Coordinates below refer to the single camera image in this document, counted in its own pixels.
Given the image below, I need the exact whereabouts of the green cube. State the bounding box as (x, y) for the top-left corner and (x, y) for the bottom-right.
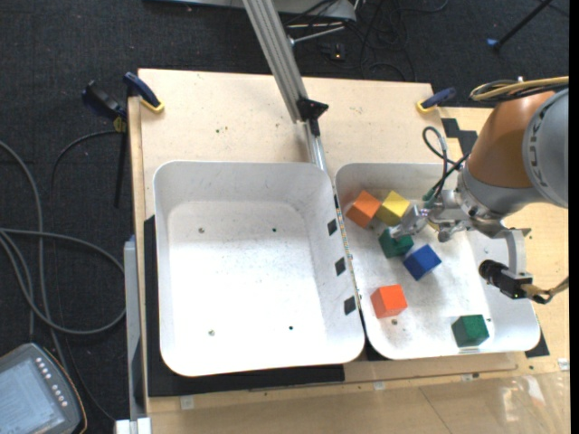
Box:
(451, 314), (490, 348)
(377, 227), (415, 259)

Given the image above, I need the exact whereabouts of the blue cube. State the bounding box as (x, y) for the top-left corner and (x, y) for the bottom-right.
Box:
(402, 243), (442, 282)

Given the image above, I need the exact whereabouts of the yellow cube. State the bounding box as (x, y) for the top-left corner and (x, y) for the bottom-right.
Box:
(375, 190), (412, 227)

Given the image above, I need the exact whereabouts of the orange cube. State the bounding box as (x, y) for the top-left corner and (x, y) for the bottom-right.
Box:
(345, 190), (383, 229)
(369, 284), (409, 320)

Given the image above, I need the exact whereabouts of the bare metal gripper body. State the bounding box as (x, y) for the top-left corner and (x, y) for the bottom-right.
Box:
(401, 186), (504, 244)

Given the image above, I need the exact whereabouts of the black cylinder on white bracket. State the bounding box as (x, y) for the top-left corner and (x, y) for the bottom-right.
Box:
(478, 227), (535, 300)

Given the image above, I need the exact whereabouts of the thin black and white rod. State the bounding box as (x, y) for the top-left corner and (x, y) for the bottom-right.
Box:
(305, 122), (364, 312)

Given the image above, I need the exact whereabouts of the pale wood board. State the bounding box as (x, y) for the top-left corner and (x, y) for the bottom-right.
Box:
(137, 68), (520, 414)

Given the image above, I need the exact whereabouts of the white plastic tray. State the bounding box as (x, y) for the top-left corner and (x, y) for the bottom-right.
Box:
(334, 162), (542, 361)
(152, 159), (366, 378)

